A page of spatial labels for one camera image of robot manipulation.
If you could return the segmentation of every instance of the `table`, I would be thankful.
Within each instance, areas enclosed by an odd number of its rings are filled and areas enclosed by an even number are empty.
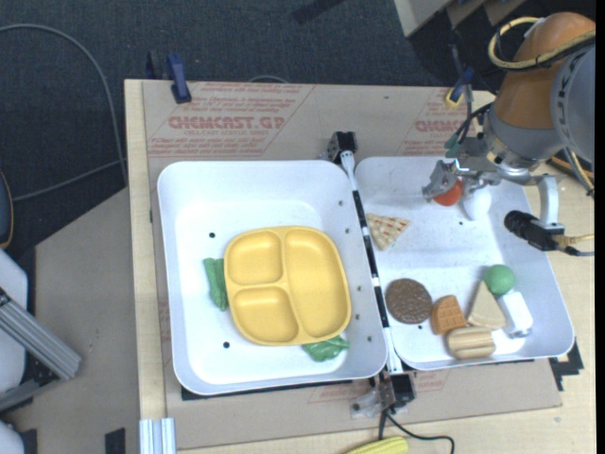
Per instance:
[[[136,311],[137,357],[139,373],[139,403],[141,419],[162,419],[167,416],[164,365],[161,349],[160,309],[158,305],[157,270],[154,238],[149,211],[152,208],[149,192],[149,161],[147,157],[146,113],[144,83],[141,80],[125,82],[127,110],[127,141],[130,174],[130,218],[132,233],[133,290]],[[355,103],[363,97],[367,106],[376,106],[395,96],[396,90],[374,86],[328,87],[347,95]],[[407,106],[415,104],[410,99]],[[381,119],[380,113],[350,104],[338,113],[355,113],[363,119]],[[544,172],[553,171],[544,166]],[[537,192],[529,189],[528,199],[537,206]],[[560,221],[567,234],[586,234],[594,227],[594,206],[586,199],[579,184],[569,179],[561,186]],[[579,350],[584,363],[580,375],[566,377],[561,393],[562,405],[546,410],[519,411],[489,416],[460,418],[447,421],[415,424],[410,429],[421,435],[447,434],[457,442],[459,452],[485,452],[486,445],[503,452],[592,452],[596,451],[596,397],[595,397],[595,275],[593,258],[572,258],[561,253],[550,256],[553,270],[561,287],[567,308],[576,330]],[[199,419],[203,427],[204,419]],[[388,428],[387,435],[398,430]],[[182,449],[180,452],[237,453],[237,452],[346,452],[357,445],[376,439],[377,428],[362,428],[321,435],[265,440],[206,448]],[[427,443],[410,440],[410,452],[447,452],[447,443]]]

